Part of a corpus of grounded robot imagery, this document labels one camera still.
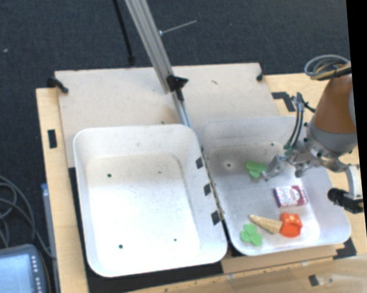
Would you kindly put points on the black cylinder on white bracket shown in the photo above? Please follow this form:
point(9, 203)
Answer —
point(346, 197)

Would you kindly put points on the thin black and white rod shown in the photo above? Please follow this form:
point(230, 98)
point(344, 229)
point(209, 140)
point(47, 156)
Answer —
point(213, 188)

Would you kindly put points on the beige ice cream cone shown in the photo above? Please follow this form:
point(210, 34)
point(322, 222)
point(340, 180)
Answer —
point(266, 223)

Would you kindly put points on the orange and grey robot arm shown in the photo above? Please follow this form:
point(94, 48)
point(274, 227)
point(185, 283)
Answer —
point(335, 110)

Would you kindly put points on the green broccoli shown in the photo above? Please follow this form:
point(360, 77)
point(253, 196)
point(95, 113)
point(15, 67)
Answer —
point(255, 169)
point(251, 235)

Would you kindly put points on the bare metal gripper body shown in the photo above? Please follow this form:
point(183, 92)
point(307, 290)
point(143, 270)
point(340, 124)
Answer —
point(315, 158)

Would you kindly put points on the orange toy with yellow dots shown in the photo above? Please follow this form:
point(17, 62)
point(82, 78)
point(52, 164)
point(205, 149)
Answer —
point(291, 225)

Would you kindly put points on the white plastic tray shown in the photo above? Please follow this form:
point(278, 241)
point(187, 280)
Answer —
point(144, 203)
point(245, 198)

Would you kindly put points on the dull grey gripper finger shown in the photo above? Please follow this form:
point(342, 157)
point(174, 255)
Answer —
point(274, 166)
point(302, 171)

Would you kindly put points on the pink and white carton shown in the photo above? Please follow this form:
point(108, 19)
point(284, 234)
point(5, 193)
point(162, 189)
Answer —
point(290, 196)

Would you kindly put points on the pale wood board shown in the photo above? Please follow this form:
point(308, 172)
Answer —
point(118, 97)

